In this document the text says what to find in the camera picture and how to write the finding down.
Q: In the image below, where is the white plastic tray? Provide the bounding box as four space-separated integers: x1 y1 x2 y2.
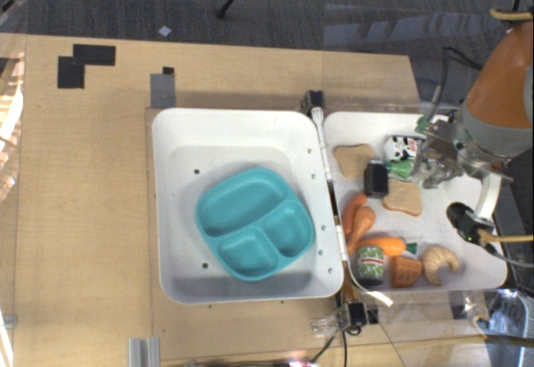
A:
151 107 345 306
323 110 510 294

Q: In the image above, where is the black block with thin wires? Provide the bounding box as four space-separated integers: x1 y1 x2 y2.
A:
347 301 369 335
301 90 326 113

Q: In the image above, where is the teal divided plate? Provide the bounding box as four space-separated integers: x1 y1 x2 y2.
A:
194 167 316 283

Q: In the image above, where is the orange sausage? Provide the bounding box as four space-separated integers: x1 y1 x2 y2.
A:
341 192 369 238

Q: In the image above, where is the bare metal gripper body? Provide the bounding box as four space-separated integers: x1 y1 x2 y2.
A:
421 118 515 183

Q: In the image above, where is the tan chicken drumstick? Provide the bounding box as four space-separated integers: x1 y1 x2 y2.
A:
345 206 377 254

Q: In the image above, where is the brown toast slice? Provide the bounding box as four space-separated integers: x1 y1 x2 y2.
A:
382 178 424 218

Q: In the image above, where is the black box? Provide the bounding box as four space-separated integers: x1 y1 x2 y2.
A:
363 162 390 198

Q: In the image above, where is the black cylinder on white bracket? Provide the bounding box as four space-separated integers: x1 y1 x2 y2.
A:
446 173 502 243

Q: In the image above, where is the orange carrot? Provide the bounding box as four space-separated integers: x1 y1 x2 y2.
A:
354 236 419 258

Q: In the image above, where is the orange waffle piece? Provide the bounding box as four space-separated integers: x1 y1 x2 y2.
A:
389 254 424 289

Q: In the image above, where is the white cow print carton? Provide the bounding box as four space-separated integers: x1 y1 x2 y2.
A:
383 135 426 163

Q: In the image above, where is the green bottle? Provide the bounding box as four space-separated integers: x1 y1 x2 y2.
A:
383 159 417 180

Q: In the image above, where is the beige croissant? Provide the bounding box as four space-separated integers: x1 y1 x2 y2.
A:
421 244 461 287

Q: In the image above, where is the thin black and white rod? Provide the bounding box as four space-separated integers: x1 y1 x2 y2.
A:
310 106 394 308

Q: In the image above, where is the tan flat bread slice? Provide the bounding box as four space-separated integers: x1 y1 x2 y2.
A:
333 143 376 180

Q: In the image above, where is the green and white can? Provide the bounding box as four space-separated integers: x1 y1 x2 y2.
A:
355 244 386 287

